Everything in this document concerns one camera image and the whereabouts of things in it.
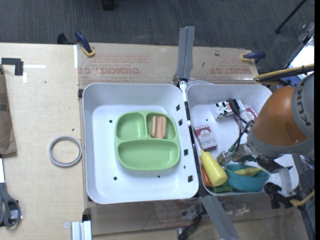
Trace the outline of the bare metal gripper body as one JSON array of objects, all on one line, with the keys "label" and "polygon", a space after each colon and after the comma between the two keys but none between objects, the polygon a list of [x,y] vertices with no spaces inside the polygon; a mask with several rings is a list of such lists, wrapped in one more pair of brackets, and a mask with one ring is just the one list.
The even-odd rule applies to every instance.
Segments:
[{"label": "bare metal gripper body", "polygon": [[254,146],[245,143],[232,145],[228,149],[226,155],[229,160],[235,163],[244,164],[245,162],[256,162],[257,157],[261,156],[262,153]]}]

